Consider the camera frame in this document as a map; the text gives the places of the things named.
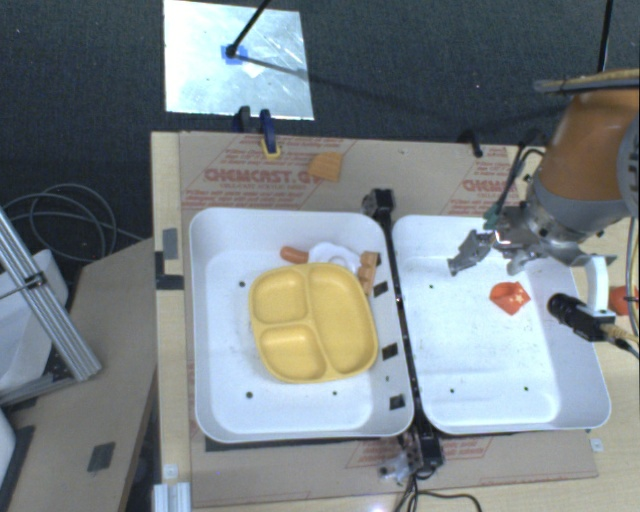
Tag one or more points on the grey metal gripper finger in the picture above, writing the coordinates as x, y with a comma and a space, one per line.
470, 252
520, 262

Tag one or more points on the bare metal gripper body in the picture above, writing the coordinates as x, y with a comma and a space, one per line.
532, 232

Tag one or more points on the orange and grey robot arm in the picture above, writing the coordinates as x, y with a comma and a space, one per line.
585, 145

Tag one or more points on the red toy pizza slice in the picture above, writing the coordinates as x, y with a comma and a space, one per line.
511, 297

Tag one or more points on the brown cardboard board, red print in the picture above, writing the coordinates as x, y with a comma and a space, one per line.
430, 170

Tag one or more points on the thin black rod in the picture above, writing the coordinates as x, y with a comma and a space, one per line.
403, 320

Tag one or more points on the brown toy biscuit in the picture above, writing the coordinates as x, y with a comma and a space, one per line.
369, 272

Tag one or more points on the red-orange toy piece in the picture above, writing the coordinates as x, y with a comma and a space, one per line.
620, 300

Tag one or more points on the white plastic tray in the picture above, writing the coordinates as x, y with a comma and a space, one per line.
480, 370
225, 400

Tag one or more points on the yellow divided plate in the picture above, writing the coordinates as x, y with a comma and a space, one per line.
320, 320

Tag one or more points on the orange toy sausage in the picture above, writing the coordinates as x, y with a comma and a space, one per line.
294, 254

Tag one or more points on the black cylinder on white bracket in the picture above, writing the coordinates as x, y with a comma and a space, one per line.
575, 312

